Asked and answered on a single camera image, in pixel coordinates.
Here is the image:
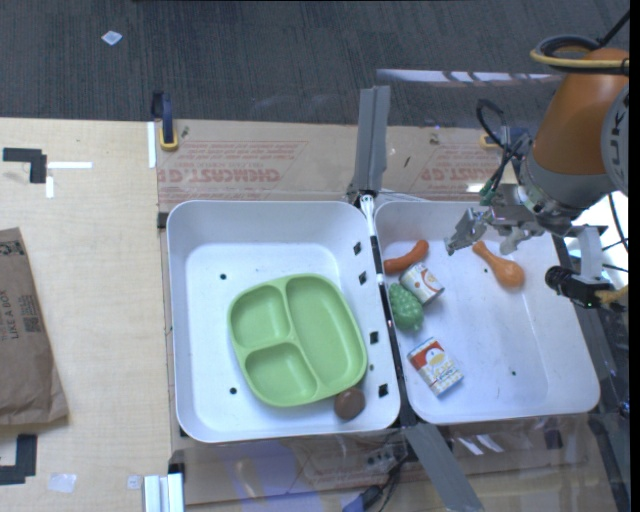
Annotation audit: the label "brown paper bag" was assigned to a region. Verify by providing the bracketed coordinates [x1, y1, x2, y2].
[0, 226, 70, 427]

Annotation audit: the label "green divided plate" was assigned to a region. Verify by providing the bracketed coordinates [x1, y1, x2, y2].
[227, 273, 370, 409]

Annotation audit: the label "small white can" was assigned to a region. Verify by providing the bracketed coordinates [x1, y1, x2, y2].
[398, 262, 446, 306]

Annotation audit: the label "brown cardboard board red print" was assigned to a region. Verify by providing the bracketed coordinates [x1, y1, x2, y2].
[156, 118, 604, 506]

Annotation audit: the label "red and white carton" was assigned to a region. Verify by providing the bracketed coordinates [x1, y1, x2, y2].
[406, 337, 465, 399]

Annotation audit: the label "white plastic tray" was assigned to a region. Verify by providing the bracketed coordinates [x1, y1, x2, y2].
[373, 199, 602, 427]
[166, 199, 402, 445]

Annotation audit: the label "orange toy chicken drumstick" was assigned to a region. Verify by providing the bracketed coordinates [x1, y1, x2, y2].
[471, 240, 526, 289]

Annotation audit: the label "orange toy sausage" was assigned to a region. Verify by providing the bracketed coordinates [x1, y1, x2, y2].
[382, 239, 431, 276]

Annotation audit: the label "green toy grapes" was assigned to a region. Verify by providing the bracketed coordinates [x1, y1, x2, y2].
[388, 282, 426, 333]

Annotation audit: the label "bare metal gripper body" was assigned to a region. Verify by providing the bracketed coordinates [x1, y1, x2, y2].
[483, 182, 575, 238]

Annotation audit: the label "black cylinder on white bracket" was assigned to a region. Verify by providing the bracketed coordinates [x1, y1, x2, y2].
[544, 224, 617, 310]

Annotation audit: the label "brown round toy doughnut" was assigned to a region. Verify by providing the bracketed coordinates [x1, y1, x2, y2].
[333, 386, 367, 422]

